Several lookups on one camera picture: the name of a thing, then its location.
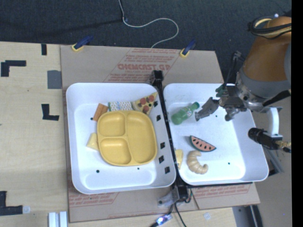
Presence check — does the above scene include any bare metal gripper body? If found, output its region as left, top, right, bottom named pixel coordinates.
left=218, top=85, right=264, bottom=113

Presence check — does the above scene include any white plastic tray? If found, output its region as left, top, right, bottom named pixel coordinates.
left=163, top=82, right=270, bottom=186
left=65, top=82, right=177, bottom=195

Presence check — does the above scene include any green plastic bottle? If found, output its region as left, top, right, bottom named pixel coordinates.
left=170, top=101, right=200, bottom=125

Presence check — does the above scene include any toy watermelon slice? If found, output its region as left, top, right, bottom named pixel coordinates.
left=188, top=135, right=217, bottom=153

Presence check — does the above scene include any thin black rod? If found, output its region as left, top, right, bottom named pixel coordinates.
left=156, top=84, right=178, bottom=186

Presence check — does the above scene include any beige toy croissant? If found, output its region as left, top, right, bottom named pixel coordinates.
left=186, top=149, right=209, bottom=175

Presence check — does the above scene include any pale yellow cheese wedge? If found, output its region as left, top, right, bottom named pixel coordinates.
left=175, top=148, right=184, bottom=170
left=85, top=132, right=100, bottom=151

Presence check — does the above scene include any toy pizza slice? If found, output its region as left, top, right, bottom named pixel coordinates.
left=131, top=91, right=159, bottom=115

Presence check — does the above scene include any yellow divided plate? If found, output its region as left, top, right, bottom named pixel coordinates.
left=96, top=110, right=158, bottom=167

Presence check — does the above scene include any orange brown biscuit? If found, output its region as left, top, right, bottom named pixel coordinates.
left=92, top=103, right=109, bottom=122

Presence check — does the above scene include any brown cardboard board red print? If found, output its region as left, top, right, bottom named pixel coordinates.
left=60, top=44, right=261, bottom=223

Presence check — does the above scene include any black cylinder on white bracket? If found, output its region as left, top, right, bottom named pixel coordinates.
left=247, top=106, right=284, bottom=150

